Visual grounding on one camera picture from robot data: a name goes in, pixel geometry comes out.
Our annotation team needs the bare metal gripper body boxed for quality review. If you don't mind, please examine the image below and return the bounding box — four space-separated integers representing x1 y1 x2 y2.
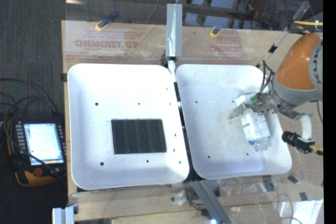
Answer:
248 93 303 120

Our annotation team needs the white plastic tray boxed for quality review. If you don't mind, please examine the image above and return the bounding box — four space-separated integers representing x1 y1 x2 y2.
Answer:
67 63 190 191
174 63 293 180

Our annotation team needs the clear plastic bottle blue label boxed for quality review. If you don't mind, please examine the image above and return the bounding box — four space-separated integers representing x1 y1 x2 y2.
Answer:
235 93 271 153

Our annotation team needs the black ribbed rectangular pad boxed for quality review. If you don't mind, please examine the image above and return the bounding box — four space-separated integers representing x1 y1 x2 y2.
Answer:
111 119 167 155

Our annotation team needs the black cylinder on white bracket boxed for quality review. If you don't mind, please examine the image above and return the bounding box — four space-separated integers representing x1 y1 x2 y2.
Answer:
281 114 316 154

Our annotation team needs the brown cardboard board red print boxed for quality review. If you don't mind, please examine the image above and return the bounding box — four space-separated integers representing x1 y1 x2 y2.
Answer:
61 20 324 221

